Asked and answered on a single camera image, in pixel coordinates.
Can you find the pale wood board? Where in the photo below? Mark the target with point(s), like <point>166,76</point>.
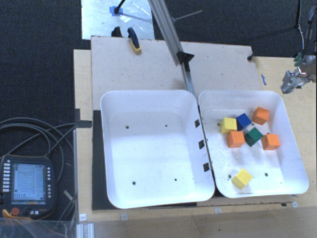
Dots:
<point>138,66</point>

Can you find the thin rod between trays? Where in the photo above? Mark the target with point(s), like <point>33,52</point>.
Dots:
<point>189,82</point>

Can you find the blue cube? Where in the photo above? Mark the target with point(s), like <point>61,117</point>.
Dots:
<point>243,121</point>

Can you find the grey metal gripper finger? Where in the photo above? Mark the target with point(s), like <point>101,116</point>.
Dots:
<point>286,81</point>
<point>296,82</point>

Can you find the white plastic tray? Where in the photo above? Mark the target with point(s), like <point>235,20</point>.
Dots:
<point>148,155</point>
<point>262,162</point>

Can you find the yellow cube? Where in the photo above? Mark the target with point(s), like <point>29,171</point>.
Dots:
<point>242,178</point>
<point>228,125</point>

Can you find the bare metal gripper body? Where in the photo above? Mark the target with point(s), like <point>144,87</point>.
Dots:
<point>309,68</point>

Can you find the green cube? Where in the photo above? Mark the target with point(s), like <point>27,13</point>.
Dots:
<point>253,136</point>

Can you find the orange cube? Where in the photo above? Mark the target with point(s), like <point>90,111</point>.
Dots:
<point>270,142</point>
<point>235,139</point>
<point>260,115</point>

